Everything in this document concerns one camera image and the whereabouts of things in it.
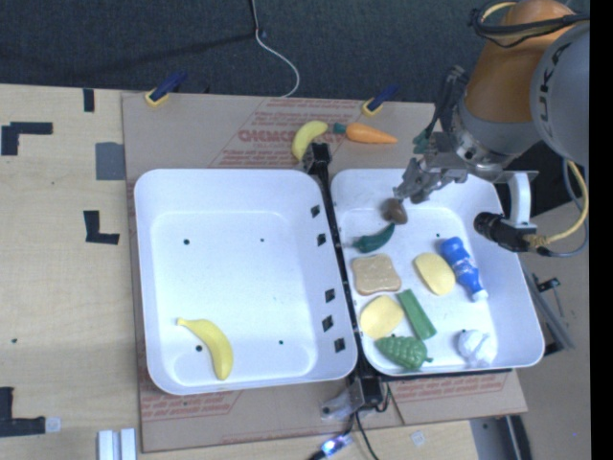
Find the thin black rod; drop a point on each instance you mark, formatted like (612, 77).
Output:
(341, 257)

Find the brown cardboard board red print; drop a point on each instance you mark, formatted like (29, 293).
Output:
(201, 132)

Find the white garlic bulb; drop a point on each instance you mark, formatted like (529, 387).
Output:
(471, 348)

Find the yellow oval potato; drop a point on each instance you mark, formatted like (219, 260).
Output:
(381, 316)
(434, 273)

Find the blue and white bottle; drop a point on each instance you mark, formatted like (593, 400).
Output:
(462, 266)

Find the brown mushroom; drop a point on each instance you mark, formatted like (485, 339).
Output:
(395, 211)

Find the green chili pepper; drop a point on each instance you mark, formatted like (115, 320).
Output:
(376, 240)

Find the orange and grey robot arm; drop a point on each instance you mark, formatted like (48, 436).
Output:
(507, 79)

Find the orange carrot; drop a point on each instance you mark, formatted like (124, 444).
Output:
(369, 133)

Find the black cylinder on white bracket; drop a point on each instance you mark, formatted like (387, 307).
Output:
(512, 230)

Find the green grapes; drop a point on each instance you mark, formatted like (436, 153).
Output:
(402, 351)

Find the yellow banana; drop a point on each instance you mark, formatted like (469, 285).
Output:
(215, 345)
(306, 139)

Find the green celery stick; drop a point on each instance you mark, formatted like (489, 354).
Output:
(416, 314)

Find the white plastic tray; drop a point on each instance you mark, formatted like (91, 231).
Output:
(503, 266)
(239, 276)

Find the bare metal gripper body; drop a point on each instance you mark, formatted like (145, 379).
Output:
(452, 157)

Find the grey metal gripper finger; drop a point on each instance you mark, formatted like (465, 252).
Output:
(425, 189)
(406, 182)

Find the tan bread slice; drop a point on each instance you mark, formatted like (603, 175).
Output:
(376, 274)

